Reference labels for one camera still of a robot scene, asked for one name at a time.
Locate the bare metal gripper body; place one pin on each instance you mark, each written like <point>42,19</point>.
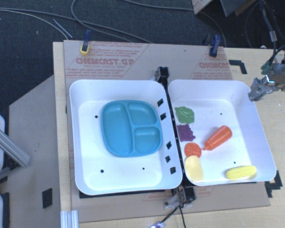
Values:
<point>281,76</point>

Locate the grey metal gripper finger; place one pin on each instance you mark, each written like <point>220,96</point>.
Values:
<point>268,88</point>
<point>255,90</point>

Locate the white plastic tray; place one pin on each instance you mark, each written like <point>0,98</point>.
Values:
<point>123,172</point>
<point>228,108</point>

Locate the orange bottle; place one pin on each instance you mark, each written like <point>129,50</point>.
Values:
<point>218,136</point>

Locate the green lettuce leaf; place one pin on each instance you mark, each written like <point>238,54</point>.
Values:
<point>184,115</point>

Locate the purple grapes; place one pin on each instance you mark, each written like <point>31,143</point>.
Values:
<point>184,133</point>

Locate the yellow corn cob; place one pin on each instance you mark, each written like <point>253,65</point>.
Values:
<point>241,172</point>

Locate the thin black rod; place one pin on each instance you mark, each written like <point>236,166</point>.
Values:
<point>173,125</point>

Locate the pale yellow oval toy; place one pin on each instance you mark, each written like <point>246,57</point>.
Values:
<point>193,168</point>

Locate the brown cardboard board red print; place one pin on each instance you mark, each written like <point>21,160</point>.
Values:
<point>137,63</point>

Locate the blue divided plate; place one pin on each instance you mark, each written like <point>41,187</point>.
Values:
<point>118,129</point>

